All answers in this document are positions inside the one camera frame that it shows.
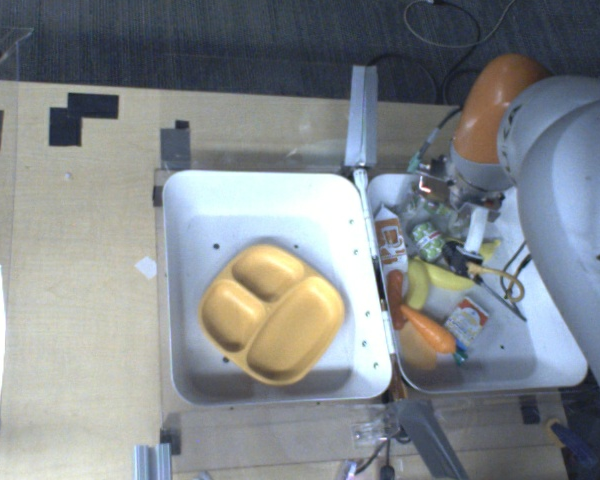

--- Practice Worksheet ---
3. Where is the yellow banana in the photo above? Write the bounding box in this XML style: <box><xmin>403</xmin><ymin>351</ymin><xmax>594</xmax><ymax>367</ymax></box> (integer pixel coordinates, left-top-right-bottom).
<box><xmin>419</xmin><ymin>239</ymin><xmax>502</xmax><ymax>292</ymax></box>
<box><xmin>404</xmin><ymin>258</ymin><xmax>432</xmax><ymax>311</ymax></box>

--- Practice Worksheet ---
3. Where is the orange and white carton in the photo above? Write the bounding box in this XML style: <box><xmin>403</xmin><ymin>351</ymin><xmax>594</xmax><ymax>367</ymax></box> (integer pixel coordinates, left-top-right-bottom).
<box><xmin>373</xmin><ymin>204</ymin><xmax>409</xmax><ymax>266</ymax></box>

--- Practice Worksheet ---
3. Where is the green and white packet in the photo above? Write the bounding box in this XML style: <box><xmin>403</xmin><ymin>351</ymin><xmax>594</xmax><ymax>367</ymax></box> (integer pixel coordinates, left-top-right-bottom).
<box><xmin>410</xmin><ymin>221</ymin><xmax>446</xmax><ymax>263</ymax></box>

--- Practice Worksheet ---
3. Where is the red sausage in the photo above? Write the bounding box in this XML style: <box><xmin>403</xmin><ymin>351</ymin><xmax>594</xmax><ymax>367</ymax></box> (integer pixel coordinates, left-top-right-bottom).
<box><xmin>385</xmin><ymin>268</ymin><xmax>409</xmax><ymax>331</ymax></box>

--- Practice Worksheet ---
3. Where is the clear plastic bottle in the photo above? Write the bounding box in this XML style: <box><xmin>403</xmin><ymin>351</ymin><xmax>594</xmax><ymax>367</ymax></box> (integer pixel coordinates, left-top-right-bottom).
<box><xmin>396</xmin><ymin>191</ymin><xmax>455</xmax><ymax>225</ymax></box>

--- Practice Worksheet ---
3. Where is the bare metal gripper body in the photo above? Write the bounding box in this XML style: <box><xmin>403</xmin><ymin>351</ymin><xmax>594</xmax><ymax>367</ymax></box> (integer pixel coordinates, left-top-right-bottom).
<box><xmin>417</xmin><ymin>156</ymin><xmax>505</xmax><ymax>215</ymax></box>

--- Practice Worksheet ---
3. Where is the small white printed carton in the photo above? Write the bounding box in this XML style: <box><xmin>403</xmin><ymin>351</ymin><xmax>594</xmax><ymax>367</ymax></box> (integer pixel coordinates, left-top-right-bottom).
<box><xmin>443</xmin><ymin>296</ymin><xmax>491</xmax><ymax>350</ymax></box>

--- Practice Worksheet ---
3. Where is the orange carrot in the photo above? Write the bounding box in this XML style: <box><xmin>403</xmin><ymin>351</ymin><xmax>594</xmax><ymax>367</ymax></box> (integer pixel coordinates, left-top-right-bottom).
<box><xmin>399</xmin><ymin>303</ymin><xmax>469</xmax><ymax>367</ymax></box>

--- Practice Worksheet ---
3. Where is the black cylinder on white bracket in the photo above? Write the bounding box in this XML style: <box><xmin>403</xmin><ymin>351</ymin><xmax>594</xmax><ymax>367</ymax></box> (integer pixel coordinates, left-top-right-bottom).
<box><xmin>440</xmin><ymin>208</ymin><xmax>491</xmax><ymax>284</ymax></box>

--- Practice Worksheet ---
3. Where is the yellow divided plate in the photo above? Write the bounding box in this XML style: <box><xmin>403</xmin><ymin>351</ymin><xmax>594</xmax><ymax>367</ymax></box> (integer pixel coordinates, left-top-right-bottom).
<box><xmin>198</xmin><ymin>243</ymin><xmax>347</xmax><ymax>386</ymax></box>

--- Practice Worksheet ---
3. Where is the white plastic tray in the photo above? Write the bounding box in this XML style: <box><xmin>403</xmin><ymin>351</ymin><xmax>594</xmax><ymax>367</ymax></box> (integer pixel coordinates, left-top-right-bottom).
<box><xmin>161</xmin><ymin>169</ymin><xmax>394</xmax><ymax>408</ymax></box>
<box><xmin>367</xmin><ymin>172</ymin><xmax>589</xmax><ymax>395</ymax></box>

